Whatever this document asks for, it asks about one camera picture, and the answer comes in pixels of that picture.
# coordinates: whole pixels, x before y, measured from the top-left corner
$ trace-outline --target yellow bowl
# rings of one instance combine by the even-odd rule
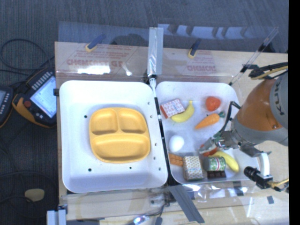
[[[151,147],[146,120],[131,108],[99,109],[90,118],[90,145],[94,155],[103,162],[142,160]]]

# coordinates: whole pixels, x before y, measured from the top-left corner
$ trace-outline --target button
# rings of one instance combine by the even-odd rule
[[[27,107],[27,108],[29,108],[29,107],[31,106],[31,102],[28,101],[28,100],[25,101],[25,102],[24,102],[24,106]]]

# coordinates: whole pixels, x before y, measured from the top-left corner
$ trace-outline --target egg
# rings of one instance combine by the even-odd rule
[[[169,141],[169,149],[171,152],[179,151],[184,145],[184,139],[182,136],[173,135]]]

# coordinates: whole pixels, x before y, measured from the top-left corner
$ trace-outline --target green can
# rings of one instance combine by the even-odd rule
[[[206,171],[224,171],[225,168],[224,157],[205,157],[203,159],[203,169]]]

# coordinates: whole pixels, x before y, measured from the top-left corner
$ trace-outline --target toy banana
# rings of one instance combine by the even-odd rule
[[[186,110],[182,113],[178,113],[176,115],[173,115],[171,119],[175,122],[185,122],[188,120],[193,114],[194,114],[194,106],[193,106],[193,101],[190,100],[188,103],[188,106]]]
[[[225,162],[231,168],[231,170],[233,170],[235,173],[239,172],[239,169],[240,169],[239,164],[229,154],[222,152],[222,151],[217,151],[213,155],[209,155],[209,157],[223,157],[223,158],[225,158]]]

